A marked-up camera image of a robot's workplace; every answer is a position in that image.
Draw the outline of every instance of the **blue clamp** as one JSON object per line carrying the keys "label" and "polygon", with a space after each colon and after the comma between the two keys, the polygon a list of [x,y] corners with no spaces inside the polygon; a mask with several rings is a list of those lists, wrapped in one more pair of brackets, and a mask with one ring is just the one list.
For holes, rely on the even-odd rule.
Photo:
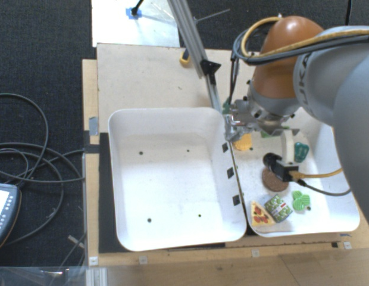
{"label": "blue clamp", "polygon": [[137,10],[137,14],[135,16],[132,15],[132,9],[132,7],[126,9],[126,16],[128,16],[129,19],[138,20],[138,18],[142,17],[142,12],[140,9]]}

